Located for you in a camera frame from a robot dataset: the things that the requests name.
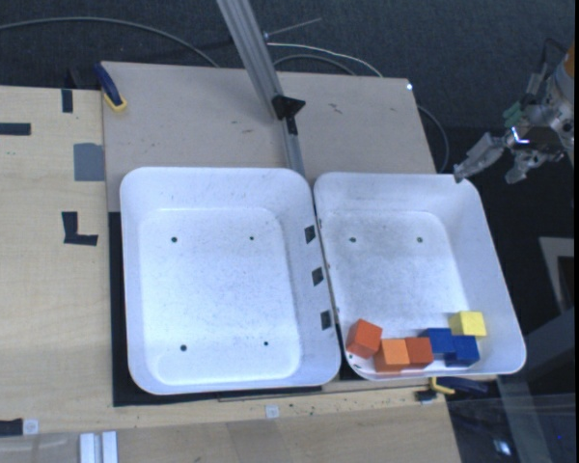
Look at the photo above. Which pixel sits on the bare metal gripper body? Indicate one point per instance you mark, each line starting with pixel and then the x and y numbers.
pixel 545 130

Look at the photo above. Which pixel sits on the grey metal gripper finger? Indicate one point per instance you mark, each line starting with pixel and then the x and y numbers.
pixel 523 167
pixel 480 155

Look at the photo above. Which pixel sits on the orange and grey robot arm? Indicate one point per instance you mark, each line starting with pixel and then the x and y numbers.
pixel 565 84

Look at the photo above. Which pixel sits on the white plastic tray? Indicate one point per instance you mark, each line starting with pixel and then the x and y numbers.
pixel 395 278
pixel 217 287

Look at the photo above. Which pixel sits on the yellow cube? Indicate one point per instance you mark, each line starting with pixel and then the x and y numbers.
pixel 468 323

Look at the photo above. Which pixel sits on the blue cube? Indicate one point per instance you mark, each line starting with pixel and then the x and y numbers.
pixel 440 339
pixel 464 351

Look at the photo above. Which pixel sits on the light orange cube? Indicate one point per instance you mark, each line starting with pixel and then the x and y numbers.
pixel 393 355

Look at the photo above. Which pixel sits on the pale brown flat board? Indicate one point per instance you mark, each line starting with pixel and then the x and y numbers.
pixel 198 118

